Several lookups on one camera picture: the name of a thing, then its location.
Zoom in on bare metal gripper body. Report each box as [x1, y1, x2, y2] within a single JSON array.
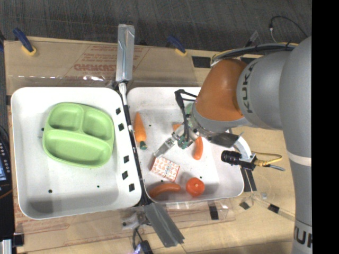
[[171, 122, 210, 150]]

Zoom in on orange sausage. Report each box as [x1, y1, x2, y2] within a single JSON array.
[[148, 182, 182, 199], [193, 136, 204, 161]]

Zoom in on orange and white patterned carton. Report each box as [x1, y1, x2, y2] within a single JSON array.
[[149, 156, 181, 183]]

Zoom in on orange carrot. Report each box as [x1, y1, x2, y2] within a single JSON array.
[[133, 111, 148, 151]]

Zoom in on white plastic tray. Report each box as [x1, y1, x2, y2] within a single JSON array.
[[126, 86, 245, 205], [10, 86, 142, 220]]

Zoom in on red tomato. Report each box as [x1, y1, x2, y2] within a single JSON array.
[[185, 177, 206, 197]]

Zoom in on green divided plate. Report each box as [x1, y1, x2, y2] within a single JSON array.
[[42, 102, 115, 168]]

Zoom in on brown cardboard board, red print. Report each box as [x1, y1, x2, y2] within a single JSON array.
[[3, 35, 296, 254]]

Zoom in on black cylinder on white bracket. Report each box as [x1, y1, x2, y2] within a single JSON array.
[[220, 132, 258, 172]]

